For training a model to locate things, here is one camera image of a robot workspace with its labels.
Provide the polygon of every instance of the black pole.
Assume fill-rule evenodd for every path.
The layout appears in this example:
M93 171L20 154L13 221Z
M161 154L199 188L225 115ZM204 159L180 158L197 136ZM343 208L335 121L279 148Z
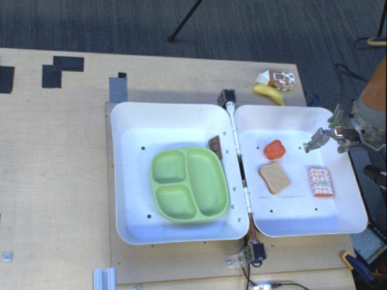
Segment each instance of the black pole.
M197 9L197 7L201 4L201 1L203 0L197 0L193 7L189 10L188 14L184 19L181 21L179 26L176 28L176 30L168 37L168 41L173 43L175 40L175 36L180 32L180 30L184 27L188 19L191 17L191 15L194 13L194 11Z
M377 36L378 36L378 37L381 37L381 36L382 36L383 26L385 25L385 19L386 19L386 7L387 7L387 0L385 0L385 5L384 5L383 11L382 11L382 18L380 18L379 30L378 30L378 32L377 32Z

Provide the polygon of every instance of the green divided plate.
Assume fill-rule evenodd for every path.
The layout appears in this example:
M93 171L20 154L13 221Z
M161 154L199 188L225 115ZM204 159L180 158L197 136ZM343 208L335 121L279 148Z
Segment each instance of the green divided plate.
M229 206L222 164L206 148L182 147L158 153L151 162L151 184L158 210L173 221L215 218Z

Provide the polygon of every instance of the toy food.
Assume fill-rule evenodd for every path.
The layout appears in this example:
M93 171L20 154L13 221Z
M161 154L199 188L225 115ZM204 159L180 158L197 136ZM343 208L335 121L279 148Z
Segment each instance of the toy food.
M270 193L274 195L277 195L290 185L289 177L277 162L269 166L262 166L258 172L265 180Z
M253 88L253 90L258 94L266 95L278 105L282 105L282 106L285 105L284 96L277 89L273 87L258 84Z
M286 149L279 140L272 141L264 149L266 157L270 160L281 158L285 152Z

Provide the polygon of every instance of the orange object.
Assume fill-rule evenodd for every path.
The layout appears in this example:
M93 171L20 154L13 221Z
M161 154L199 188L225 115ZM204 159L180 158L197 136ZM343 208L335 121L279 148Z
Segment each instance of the orange object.
M264 149L266 157L270 160L278 159L285 155L285 147L282 145L280 140L274 140Z

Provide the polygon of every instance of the wooden table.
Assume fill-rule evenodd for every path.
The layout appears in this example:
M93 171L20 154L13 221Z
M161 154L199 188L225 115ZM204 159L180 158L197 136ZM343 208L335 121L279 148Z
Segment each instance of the wooden table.
M62 89L42 88L42 65L53 56L84 57L84 72L63 72ZM272 105L252 88L259 73L276 69L295 74L285 103L305 106L295 65L11 49L0 49L0 65L15 67L12 93L0 94L0 253L14 252L0 262L1 289L92 289L93 269L110 266L119 289L244 287L240 271L222 266L238 241L137 247L115 236L109 77L127 73L130 101L216 103L222 89L234 89L236 105ZM268 259L253 280L355 289L339 257L353 252L348 235L261 239Z

